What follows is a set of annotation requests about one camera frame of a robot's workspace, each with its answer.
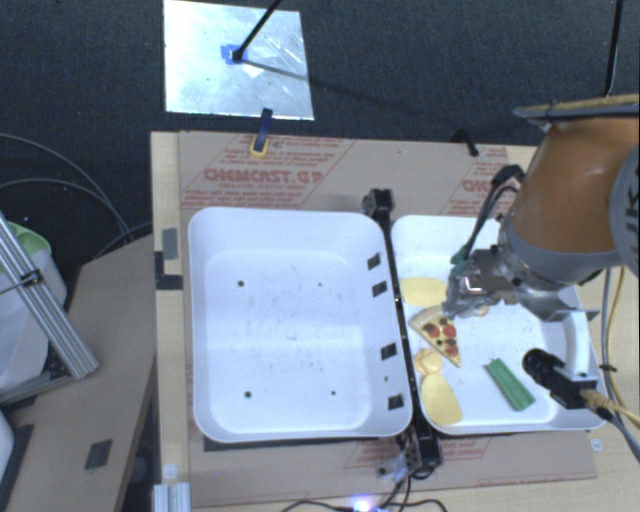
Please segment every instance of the green object in bin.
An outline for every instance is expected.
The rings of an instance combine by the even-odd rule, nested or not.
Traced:
[[[523,411],[536,401],[529,390],[524,387],[524,384],[504,364],[502,359],[498,358],[491,361],[487,365],[487,370],[516,411]]]
[[[20,226],[19,224],[14,224],[13,222],[8,222],[11,231],[20,242],[20,245],[27,251],[29,256],[33,256],[34,254],[40,252],[42,249],[46,249],[51,254],[51,246],[49,242],[47,242],[42,236],[38,233],[34,233],[30,229]],[[4,268],[0,265],[0,274],[4,272]]]

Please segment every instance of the empty white tray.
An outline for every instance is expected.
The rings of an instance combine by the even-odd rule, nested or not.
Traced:
[[[411,419],[385,242],[356,213],[189,224],[194,415],[220,442],[392,436]]]
[[[392,229],[399,278],[432,277],[447,281],[449,260],[466,243],[474,218],[410,215],[402,217]],[[499,224],[488,221],[475,247],[495,244]],[[574,288],[563,291],[568,304],[579,307]],[[421,308],[403,302],[407,322]],[[570,315],[563,322],[543,323],[520,305],[492,306],[483,318],[456,318],[458,346],[462,367],[445,362],[442,375],[453,389],[462,421],[450,426],[437,426],[450,435],[497,434],[540,430],[585,430],[602,425],[602,420],[587,409],[567,410],[549,396],[549,391],[536,384],[522,368],[523,356],[533,348],[541,348],[565,360],[567,341],[572,336],[581,350],[588,352],[589,375],[599,375],[598,363],[589,339],[584,314]],[[415,355],[428,348],[427,342],[408,325],[411,351]],[[514,375],[533,394],[536,401],[524,411],[515,411],[486,370],[494,358],[501,358]],[[421,382],[422,376],[416,373]],[[429,420],[423,407],[423,414]]]

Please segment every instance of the black carpet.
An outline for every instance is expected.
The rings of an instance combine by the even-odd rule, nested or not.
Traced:
[[[614,13],[607,0],[281,7],[301,12],[316,120],[275,121],[273,132],[446,141],[465,127],[477,142],[506,144],[540,139],[512,107],[601,94]],[[639,21],[640,2],[628,0],[614,93],[638,90]],[[160,0],[4,0],[0,46],[0,132],[77,162],[130,226],[150,219],[151,131],[256,127],[164,111]],[[53,157],[0,139],[0,186],[27,177],[86,184]],[[0,189],[0,209],[52,242],[68,280],[118,234],[105,208],[55,185]]]

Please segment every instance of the black pole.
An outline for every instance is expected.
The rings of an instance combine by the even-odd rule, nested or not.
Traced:
[[[260,18],[260,21],[253,28],[253,30],[251,31],[251,34],[249,34],[247,39],[245,39],[244,43],[242,43],[242,46],[240,46],[240,48],[238,48],[237,50],[234,50],[233,52],[231,52],[231,59],[233,60],[233,62],[242,61],[242,57],[244,56],[245,50],[251,44],[251,41],[253,41],[253,38],[258,35],[258,32],[260,32],[260,29],[262,28],[262,26],[271,17],[271,15],[273,14],[273,11],[275,11],[278,8],[278,5],[280,5],[280,2],[282,2],[282,0],[275,0],[269,6],[269,8],[267,9],[267,12],[265,12],[262,18]]]
[[[609,47],[609,63],[607,64],[607,78],[604,82],[602,96],[607,97],[613,89],[613,75],[616,72],[616,60],[618,58],[618,35],[620,35],[620,20],[622,19],[622,4],[624,0],[616,0],[616,13],[613,18],[613,30],[611,31],[611,46]]]

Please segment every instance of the silver square sheet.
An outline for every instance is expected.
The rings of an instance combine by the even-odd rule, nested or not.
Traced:
[[[244,61],[232,63],[265,9],[164,2],[169,112],[313,120],[300,13],[275,11]]]

